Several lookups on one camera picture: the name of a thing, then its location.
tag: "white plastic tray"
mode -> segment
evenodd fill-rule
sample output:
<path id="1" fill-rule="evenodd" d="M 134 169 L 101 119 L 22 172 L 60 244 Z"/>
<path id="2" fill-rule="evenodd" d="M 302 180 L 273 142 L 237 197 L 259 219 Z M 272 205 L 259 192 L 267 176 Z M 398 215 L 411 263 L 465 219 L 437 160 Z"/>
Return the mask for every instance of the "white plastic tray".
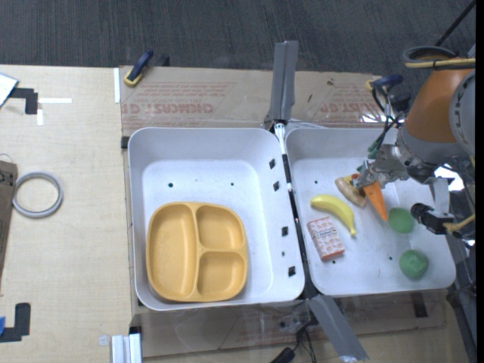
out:
<path id="1" fill-rule="evenodd" d="M 390 130 L 385 143 L 395 141 L 395 132 Z M 369 203 L 361 209 L 348 202 L 355 213 L 355 237 L 350 237 L 339 220 L 332 219 L 345 252 L 334 262 L 319 259 L 306 224 L 329 214 L 312 208 L 309 201 L 317 194 L 345 200 L 334 180 L 356 172 L 366 159 L 368 146 L 380 133 L 380 129 L 294 129 L 287 133 L 287 154 L 311 279 L 320 292 L 330 296 L 441 289 L 455 279 L 455 263 L 445 235 L 435 235 L 416 222 L 410 234 L 396 233 Z M 393 207 L 410 211 L 414 203 L 434 206 L 429 187 L 411 179 L 387 184 L 383 196 L 388 211 Z M 429 259 L 429 267 L 418 281 L 405 277 L 399 268 L 400 255 L 409 249 L 421 250 Z"/>
<path id="2" fill-rule="evenodd" d="M 273 134 L 264 129 L 146 128 L 132 135 L 128 152 L 135 289 L 145 306 L 166 311 L 276 303 L 301 294 L 301 255 Z M 171 202 L 219 204 L 239 215 L 246 230 L 248 271 L 244 289 L 233 299 L 170 302 L 149 285 L 148 223 L 158 207 Z M 296 274 L 289 273 L 291 267 Z"/>

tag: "silver ring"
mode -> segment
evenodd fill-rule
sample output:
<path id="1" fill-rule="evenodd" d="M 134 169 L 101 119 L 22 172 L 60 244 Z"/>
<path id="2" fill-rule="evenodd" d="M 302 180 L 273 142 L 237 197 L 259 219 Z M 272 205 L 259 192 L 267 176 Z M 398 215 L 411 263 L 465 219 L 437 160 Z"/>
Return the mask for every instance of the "silver ring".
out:
<path id="1" fill-rule="evenodd" d="M 43 178 L 44 180 L 49 181 L 50 183 L 52 183 L 56 187 L 56 189 L 57 189 L 57 200 L 48 209 L 45 209 L 43 211 L 29 211 L 28 209 L 24 209 L 18 203 L 17 192 L 18 192 L 20 186 L 23 183 L 25 183 L 27 180 L 30 180 L 32 178 Z M 22 214 L 23 216 L 26 216 L 28 218 L 45 218 L 46 216 L 50 216 L 58 210 L 58 208 L 61 206 L 63 195 L 64 195 L 64 193 L 62 191 L 61 184 L 55 176 L 53 176 L 52 174 L 47 173 L 47 172 L 30 172 L 30 173 L 27 173 L 27 174 L 19 177 L 19 179 L 15 183 L 13 205 L 14 205 L 15 209 L 20 214 Z"/>

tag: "black cable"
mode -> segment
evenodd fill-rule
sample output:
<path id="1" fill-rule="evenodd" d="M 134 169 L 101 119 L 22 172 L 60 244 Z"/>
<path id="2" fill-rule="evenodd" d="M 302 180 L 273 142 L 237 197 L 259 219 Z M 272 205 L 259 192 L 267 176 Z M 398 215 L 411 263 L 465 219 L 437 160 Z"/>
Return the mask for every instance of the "black cable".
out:
<path id="1" fill-rule="evenodd" d="M 470 4 L 464 9 L 464 12 L 455 20 L 455 22 L 448 28 L 447 31 L 440 37 L 440 39 L 436 42 L 435 46 L 440 46 L 448 36 L 454 31 L 454 29 L 461 23 L 461 21 L 467 16 L 472 8 L 476 5 L 476 0 L 472 0 Z"/>

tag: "black fabric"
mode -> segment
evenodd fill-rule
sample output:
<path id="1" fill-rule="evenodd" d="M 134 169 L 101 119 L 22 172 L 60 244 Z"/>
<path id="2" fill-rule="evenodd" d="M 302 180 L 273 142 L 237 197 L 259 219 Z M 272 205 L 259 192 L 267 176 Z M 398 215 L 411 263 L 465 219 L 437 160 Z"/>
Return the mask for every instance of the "black fabric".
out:
<path id="1" fill-rule="evenodd" d="M 433 45 L 472 0 L 0 0 L 0 64 L 116 67 L 147 48 L 175 67 L 271 70 L 274 43 L 299 41 L 298 70 L 402 74 L 415 92 L 428 70 L 402 52 Z M 465 54 L 476 9 L 442 47 Z"/>

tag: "yellow cable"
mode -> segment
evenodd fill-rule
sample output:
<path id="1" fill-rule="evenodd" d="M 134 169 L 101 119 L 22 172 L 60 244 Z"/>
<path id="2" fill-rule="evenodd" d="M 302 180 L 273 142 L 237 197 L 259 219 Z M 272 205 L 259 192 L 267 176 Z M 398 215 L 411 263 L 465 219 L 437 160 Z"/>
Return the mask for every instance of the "yellow cable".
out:
<path id="1" fill-rule="evenodd" d="M 447 230 L 448 233 L 452 233 L 454 231 L 459 231 L 468 223 L 471 223 L 476 218 L 476 214 L 472 214 L 471 216 L 467 217 L 460 223 L 443 223 L 443 226 Z"/>
<path id="2" fill-rule="evenodd" d="M 433 62 L 406 62 L 405 67 L 411 69 L 427 69 L 429 67 L 461 66 L 476 63 L 476 58 L 436 60 Z"/>

